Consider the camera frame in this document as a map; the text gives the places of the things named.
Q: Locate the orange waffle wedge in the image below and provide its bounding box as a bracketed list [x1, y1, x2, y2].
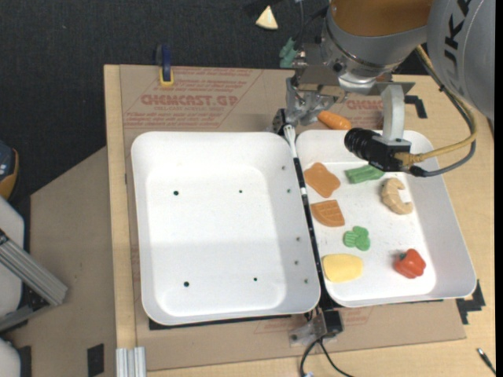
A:
[309, 199, 346, 228]

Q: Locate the white plastic tray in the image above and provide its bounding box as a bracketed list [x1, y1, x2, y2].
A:
[130, 130, 322, 326]
[294, 128, 478, 309]

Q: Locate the beige croissant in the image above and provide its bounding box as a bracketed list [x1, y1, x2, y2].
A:
[380, 177, 415, 216]

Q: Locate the thin black and white rod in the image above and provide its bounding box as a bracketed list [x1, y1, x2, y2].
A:
[283, 124, 324, 309]

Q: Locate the red bell pepper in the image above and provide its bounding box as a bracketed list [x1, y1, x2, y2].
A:
[394, 248, 428, 280]

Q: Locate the brown cardboard board red print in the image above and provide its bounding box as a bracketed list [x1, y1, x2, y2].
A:
[119, 64, 468, 372]

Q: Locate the cream cheese wedge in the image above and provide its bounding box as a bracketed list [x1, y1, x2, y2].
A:
[255, 5, 280, 31]

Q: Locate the yellow potato chip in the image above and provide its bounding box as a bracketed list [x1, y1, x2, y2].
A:
[321, 253, 365, 284]

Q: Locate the green broccoli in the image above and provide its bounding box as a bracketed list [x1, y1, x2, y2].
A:
[343, 225, 372, 252]

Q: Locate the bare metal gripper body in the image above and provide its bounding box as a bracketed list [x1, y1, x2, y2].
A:
[292, 42, 391, 96]

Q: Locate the orange carrot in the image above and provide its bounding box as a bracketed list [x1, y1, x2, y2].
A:
[317, 110, 352, 131]

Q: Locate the green bean bundle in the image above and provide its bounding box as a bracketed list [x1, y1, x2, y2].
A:
[344, 164, 387, 185]

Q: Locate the orange bread slice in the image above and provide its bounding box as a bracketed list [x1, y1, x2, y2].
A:
[303, 162, 342, 199]

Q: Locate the black cylinder on white bracket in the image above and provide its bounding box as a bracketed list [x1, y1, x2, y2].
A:
[343, 84, 413, 173]

